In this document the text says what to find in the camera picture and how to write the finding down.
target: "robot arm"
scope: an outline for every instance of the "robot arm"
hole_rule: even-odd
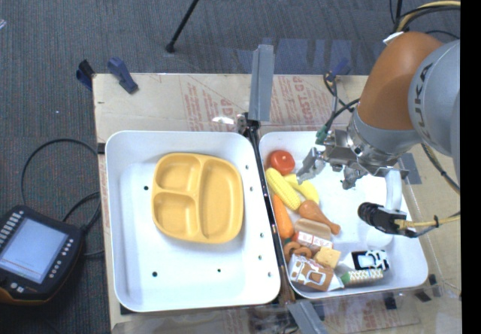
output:
[[[460,183],[459,69],[459,40],[443,44],[421,32],[400,33],[376,61],[346,130],[329,131],[324,151],[311,149],[298,181],[328,163],[343,169],[345,190],[367,174],[389,186],[393,171],[408,174],[395,168],[399,157],[424,143],[452,157]]]

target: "yellow divided plate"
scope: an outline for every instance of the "yellow divided plate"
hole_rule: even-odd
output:
[[[156,165],[152,217],[166,235],[224,243],[241,230],[244,189],[227,160],[200,153],[169,153]]]

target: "table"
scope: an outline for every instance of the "table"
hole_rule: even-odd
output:
[[[236,132],[236,116],[249,109],[250,74],[132,74],[132,77],[139,86],[133,94],[128,94],[112,74],[95,74],[92,78],[95,128],[100,145],[115,132],[125,129]],[[338,95],[345,102],[359,97],[366,79],[366,76],[338,77]],[[330,111],[331,95],[322,76],[274,75],[271,121],[262,124],[260,133],[315,131],[327,120]],[[348,121],[349,113],[345,112],[336,119],[334,126],[345,126]],[[451,159],[437,157],[455,178]],[[446,185],[420,145],[415,146],[407,158],[402,163],[409,165],[406,168],[412,171],[413,180],[404,185],[403,194],[414,220],[431,220],[434,214],[439,218],[447,217],[460,209],[459,196]],[[113,290],[107,176],[102,154],[98,155],[98,167],[113,332],[155,332],[162,327],[162,332],[187,333],[192,322],[198,329],[205,327],[205,332],[249,332],[253,310],[248,308],[185,311],[167,317],[163,314],[121,314]],[[334,301],[331,309],[327,306],[325,327],[345,333],[376,328],[383,332],[411,332],[412,325],[417,324],[424,332],[460,331],[460,223],[448,223],[424,235],[422,246],[436,283],[427,282],[421,290],[407,290],[396,295],[395,315],[390,314],[391,311],[388,311],[390,315],[386,314],[384,308],[375,307],[376,301],[366,301],[364,297]],[[370,305],[372,311],[356,307],[362,305]],[[260,323],[268,321],[269,317],[282,314],[282,309],[259,306],[255,314],[260,317],[256,319]]]

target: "white tray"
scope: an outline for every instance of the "white tray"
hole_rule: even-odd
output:
[[[315,132],[268,133],[259,142],[262,163],[267,168],[267,159],[272,151],[287,150],[294,156],[295,170],[297,171],[302,167],[302,160],[311,147],[319,148],[319,145],[315,145],[315,140]],[[321,173],[310,180],[319,192],[319,202],[324,214],[332,222],[341,226],[340,234],[332,236],[334,249],[341,251],[341,259],[351,251],[368,249],[366,237],[368,230],[373,229],[373,227],[359,218],[357,214],[359,205],[363,202],[386,204],[386,180],[384,178],[375,178],[371,175],[364,176],[357,180],[355,187],[350,190],[343,190],[341,183],[343,179],[343,172],[334,172],[331,166],[326,164]],[[411,220],[404,197],[401,210],[406,212],[407,219]],[[299,218],[299,215],[295,212],[289,209],[288,212],[293,221]],[[391,243],[384,250],[388,255],[391,268],[384,273],[384,278],[376,283],[332,291],[317,291],[294,283],[291,283],[292,288],[305,298],[318,299],[374,291],[407,289],[424,283],[428,276],[428,264],[417,238],[394,235]]]
[[[181,241],[153,222],[150,197],[159,159],[172,152],[226,159],[240,172],[244,221],[223,244]],[[249,141],[233,132],[122,131],[106,144],[113,279],[132,311],[256,305],[279,293],[280,275],[267,209]]]

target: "cable connector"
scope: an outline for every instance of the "cable connector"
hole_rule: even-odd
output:
[[[316,132],[316,144],[324,144],[324,140],[328,135],[327,128],[327,126],[322,126],[321,129]]]
[[[412,222],[410,222],[409,220],[405,220],[405,219],[396,219],[394,220],[394,223],[396,223],[399,227],[399,229],[407,229],[409,227],[412,227],[410,224]]]
[[[382,205],[364,202],[358,208],[358,216],[369,226],[386,234],[406,235],[399,221],[405,221],[407,214],[400,210],[389,210]]]

